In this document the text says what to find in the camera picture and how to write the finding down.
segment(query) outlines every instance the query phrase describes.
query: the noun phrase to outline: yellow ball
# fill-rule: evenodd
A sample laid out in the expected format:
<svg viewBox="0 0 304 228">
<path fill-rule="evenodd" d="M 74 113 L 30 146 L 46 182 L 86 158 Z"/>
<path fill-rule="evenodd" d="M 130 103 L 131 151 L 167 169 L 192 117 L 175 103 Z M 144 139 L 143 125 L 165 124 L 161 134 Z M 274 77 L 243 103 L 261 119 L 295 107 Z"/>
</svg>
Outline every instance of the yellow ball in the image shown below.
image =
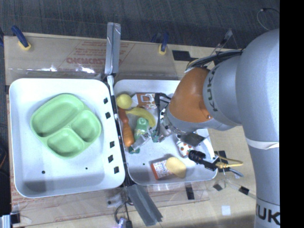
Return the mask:
<svg viewBox="0 0 304 228">
<path fill-rule="evenodd" d="M 122 95 L 119 95 L 117 98 L 116 98 L 116 103 L 117 105 L 122 108 L 122 109 L 128 109 L 131 107 L 131 104 L 132 104 L 132 99 L 129 95 L 127 94 L 122 94 Z"/>
</svg>

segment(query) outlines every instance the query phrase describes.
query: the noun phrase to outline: dark floor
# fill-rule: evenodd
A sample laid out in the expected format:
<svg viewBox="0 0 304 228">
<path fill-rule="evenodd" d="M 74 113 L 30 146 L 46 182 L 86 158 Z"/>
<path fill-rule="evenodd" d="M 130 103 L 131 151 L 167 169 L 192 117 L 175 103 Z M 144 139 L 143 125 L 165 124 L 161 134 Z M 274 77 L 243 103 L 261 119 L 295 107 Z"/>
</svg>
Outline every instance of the dark floor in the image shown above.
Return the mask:
<svg viewBox="0 0 304 228">
<path fill-rule="evenodd" d="M 258 14 L 262 8 L 269 9 Z M 276 10 L 280 0 L 0 0 L 0 27 L 5 35 L 17 25 L 25 32 L 105 38 L 107 23 L 116 22 L 122 40 L 150 42 L 168 31 L 169 44 L 204 47 L 215 47 L 231 28 L 236 44 L 227 47 L 245 48 L 267 29 L 279 28 Z M 5 97 L 0 47 L 0 144 L 7 150 Z M 7 161 L 1 171 L 8 174 Z"/>
</svg>

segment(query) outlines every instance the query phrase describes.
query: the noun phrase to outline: orange object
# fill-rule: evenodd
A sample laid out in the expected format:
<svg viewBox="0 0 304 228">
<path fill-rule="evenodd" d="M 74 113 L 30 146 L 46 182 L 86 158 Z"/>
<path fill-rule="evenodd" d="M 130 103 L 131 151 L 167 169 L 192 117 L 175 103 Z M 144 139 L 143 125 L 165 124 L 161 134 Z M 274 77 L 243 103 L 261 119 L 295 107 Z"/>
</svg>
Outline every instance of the orange object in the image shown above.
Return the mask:
<svg viewBox="0 0 304 228">
<path fill-rule="evenodd" d="M 125 113 L 125 109 L 122 109 L 118 107 L 118 115 L 120 120 L 123 122 L 123 143 L 125 147 L 130 147 L 132 144 L 134 144 L 134 136 L 132 129 L 129 125 L 129 118 L 127 117 L 127 114 Z"/>
<path fill-rule="evenodd" d="M 202 123 L 211 119 L 202 95 L 209 71 L 196 67 L 181 79 L 169 104 L 173 116 L 191 123 Z"/>
</svg>

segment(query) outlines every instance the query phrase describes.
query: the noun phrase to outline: yellow clamp tip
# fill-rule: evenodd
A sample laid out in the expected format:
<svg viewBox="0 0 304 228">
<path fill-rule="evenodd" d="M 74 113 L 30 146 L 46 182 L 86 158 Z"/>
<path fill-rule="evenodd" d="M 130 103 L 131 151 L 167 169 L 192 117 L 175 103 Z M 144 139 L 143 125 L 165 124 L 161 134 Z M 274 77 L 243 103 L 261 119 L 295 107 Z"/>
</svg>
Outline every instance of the yellow clamp tip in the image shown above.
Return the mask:
<svg viewBox="0 0 304 228">
<path fill-rule="evenodd" d="M 32 47 L 31 44 L 28 42 L 28 46 L 25 47 L 20 41 L 18 41 L 19 46 L 21 47 L 22 50 L 28 51 Z"/>
<path fill-rule="evenodd" d="M 159 47 L 158 47 L 158 53 L 161 54 L 161 55 L 165 55 L 166 52 L 167 52 L 167 46 L 165 48 L 165 51 L 162 51 L 162 45 L 160 44 Z"/>
</svg>

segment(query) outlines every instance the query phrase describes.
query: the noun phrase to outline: yellow cable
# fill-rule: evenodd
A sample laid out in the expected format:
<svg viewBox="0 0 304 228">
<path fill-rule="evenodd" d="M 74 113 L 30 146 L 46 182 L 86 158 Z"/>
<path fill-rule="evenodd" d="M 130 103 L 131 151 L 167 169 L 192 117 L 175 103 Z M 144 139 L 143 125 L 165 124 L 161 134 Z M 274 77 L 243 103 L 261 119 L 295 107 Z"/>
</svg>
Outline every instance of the yellow cable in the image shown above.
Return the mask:
<svg viewBox="0 0 304 228">
<path fill-rule="evenodd" d="M 228 168 L 228 167 L 241 166 L 241 165 L 244 164 L 242 161 L 238 161 L 238 160 L 234 160 L 234 159 L 225 158 L 225 157 L 222 157 L 222 156 L 220 156 L 220 155 L 218 155 L 218 157 L 219 157 L 220 160 L 236 162 L 235 164 L 226 164 L 226 163 L 223 163 L 223 162 L 217 162 L 215 165 L 216 165 L 218 168 L 220 168 L 220 169 Z"/>
</svg>

